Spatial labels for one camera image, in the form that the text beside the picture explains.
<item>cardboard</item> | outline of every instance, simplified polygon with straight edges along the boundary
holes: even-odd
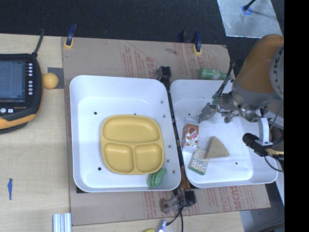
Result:
[[[71,49],[63,47],[65,108],[70,177],[70,206],[73,226],[150,218],[167,218],[160,200],[172,191],[85,193],[73,180],[70,128],[70,81],[82,74],[153,78],[160,66],[170,66],[171,81],[197,79],[202,67],[227,72],[229,55],[225,46],[203,44],[195,55],[193,44],[75,38]],[[184,216],[268,208],[265,185],[195,189],[197,203]]]

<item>table surface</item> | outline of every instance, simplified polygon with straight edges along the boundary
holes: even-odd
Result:
[[[32,53],[37,35],[0,34],[0,54]],[[44,36],[38,51],[42,73],[63,68],[61,37]],[[64,90],[44,90],[39,115],[24,128],[0,134],[0,231],[51,232],[53,214],[70,212]],[[12,199],[8,183],[12,179]],[[73,232],[143,232],[160,219],[73,226]],[[241,232],[240,213],[183,217],[184,231]],[[166,232],[181,231],[178,218]]]

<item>yellow plate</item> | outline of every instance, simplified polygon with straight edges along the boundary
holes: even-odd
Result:
[[[159,125],[147,116],[114,115],[101,126],[105,165],[118,174],[151,174],[164,161]]]

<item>yellow round object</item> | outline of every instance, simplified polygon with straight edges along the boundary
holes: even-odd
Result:
[[[47,73],[43,76],[43,86],[47,89],[56,88],[59,83],[58,77],[54,73]]]

